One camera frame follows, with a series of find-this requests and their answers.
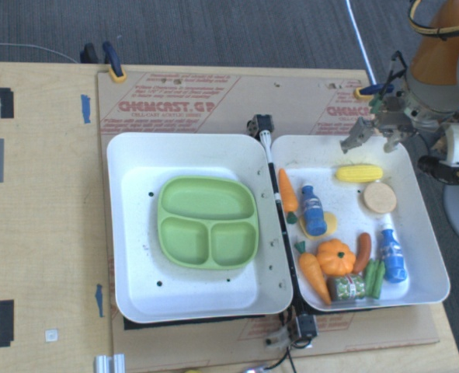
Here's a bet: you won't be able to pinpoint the flat yellow chip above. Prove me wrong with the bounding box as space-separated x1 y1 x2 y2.
298 211 338 242

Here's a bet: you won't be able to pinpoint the thin black and white rod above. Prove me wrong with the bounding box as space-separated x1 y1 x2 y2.
259 129 302 311

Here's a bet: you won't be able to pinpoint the green beans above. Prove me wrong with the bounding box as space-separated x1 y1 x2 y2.
363 259 386 300

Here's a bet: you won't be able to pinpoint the orange carrot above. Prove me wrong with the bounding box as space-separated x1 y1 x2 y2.
277 168 300 225
294 240 332 307

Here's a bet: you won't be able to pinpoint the round tan biscuit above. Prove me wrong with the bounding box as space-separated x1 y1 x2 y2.
363 182 398 214

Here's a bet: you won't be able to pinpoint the brown sausage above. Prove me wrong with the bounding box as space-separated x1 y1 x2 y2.
352 232 373 275

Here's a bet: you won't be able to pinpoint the black block with thin wires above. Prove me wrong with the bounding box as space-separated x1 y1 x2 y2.
246 113 274 137
293 312 318 340

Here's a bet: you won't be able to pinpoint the white plastic tray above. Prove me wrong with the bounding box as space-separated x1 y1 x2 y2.
106 132 294 324
270 134 451 312

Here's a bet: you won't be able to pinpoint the orange pumpkin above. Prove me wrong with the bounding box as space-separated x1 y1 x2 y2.
315 239 357 277

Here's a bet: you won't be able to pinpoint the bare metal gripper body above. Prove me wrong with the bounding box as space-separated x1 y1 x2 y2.
373 90 440 136

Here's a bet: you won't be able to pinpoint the yellow corn cob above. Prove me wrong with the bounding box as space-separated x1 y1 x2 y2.
336 164 384 183

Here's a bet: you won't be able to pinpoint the blue bottle with white cap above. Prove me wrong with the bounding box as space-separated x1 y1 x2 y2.
380 224 409 284

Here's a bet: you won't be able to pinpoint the green divided plate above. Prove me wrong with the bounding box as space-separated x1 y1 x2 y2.
157 176 259 270

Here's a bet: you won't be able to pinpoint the brown cardboard board red print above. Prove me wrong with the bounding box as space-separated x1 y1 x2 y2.
97 70 440 373

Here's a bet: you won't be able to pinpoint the small green can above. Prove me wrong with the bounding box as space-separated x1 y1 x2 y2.
327 274 367 302

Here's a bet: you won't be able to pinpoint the black cylinder on white bracket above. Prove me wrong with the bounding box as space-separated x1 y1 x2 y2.
417 124 459 187

